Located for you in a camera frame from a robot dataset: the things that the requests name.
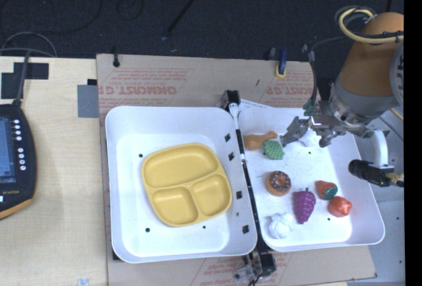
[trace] toy tomato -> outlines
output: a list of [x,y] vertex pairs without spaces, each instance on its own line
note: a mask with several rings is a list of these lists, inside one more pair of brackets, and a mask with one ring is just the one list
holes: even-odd
[[336,217],[344,217],[349,214],[351,202],[341,196],[335,196],[328,203],[328,211]]
[[318,191],[318,197],[323,200],[332,199],[338,192],[337,185],[331,182],[317,181],[315,186]]

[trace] cardboard sheet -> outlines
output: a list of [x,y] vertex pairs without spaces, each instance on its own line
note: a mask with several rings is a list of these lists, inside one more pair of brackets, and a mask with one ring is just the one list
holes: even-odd
[[[205,258],[129,264],[113,259],[109,214],[104,120],[119,105],[180,107],[216,106],[226,90],[244,100],[272,107],[302,107],[313,90],[309,64],[287,62],[286,76],[276,76],[276,61],[97,55],[104,209],[109,284],[173,286],[237,286],[233,272],[242,257]],[[259,285],[314,285],[376,277],[367,246],[274,252],[277,270]]]

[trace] yellow divided plate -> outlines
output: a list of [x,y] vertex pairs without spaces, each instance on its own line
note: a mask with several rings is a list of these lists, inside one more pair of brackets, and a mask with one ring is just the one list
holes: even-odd
[[154,152],[141,168],[156,215],[175,227],[216,217],[231,205],[231,187],[217,155],[200,143]]

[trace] donut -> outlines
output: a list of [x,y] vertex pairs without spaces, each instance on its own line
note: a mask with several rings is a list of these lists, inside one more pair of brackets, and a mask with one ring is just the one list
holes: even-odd
[[265,179],[265,187],[274,196],[284,196],[290,191],[291,180],[283,171],[272,171]]

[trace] tray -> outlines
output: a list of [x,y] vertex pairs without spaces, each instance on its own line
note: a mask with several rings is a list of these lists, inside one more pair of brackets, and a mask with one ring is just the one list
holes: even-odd
[[196,224],[230,207],[226,172],[204,144],[181,144],[154,152],[144,160],[140,172],[152,208],[167,225]]
[[[243,137],[270,130],[283,135],[295,116],[305,118],[302,109],[250,107],[240,112],[239,126]],[[319,137],[312,130],[307,133],[303,138],[306,143],[296,141],[284,147],[281,160],[269,159],[262,148],[245,150],[262,238],[280,252],[379,243],[385,228],[370,183],[357,179],[347,168],[351,160],[360,159],[353,135],[338,136],[331,145],[320,148]],[[287,173],[291,179],[291,190],[285,196],[273,196],[265,187],[267,174],[275,170]],[[334,217],[328,212],[328,201],[317,197],[309,220],[304,224],[294,220],[289,235],[275,239],[268,229],[271,216],[289,212],[295,217],[293,193],[309,188],[317,195],[317,180],[337,184],[337,195],[353,204],[349,215]]]
[[[251,252],[255,220],[231,115],[217,107],[113,108],[105,120],[111,242],[123,261],[154,262]],[[203,144],[220,160],[231,187],[224,213],[173,227],[156,215],[140,174],[149,155],[182,144]]]

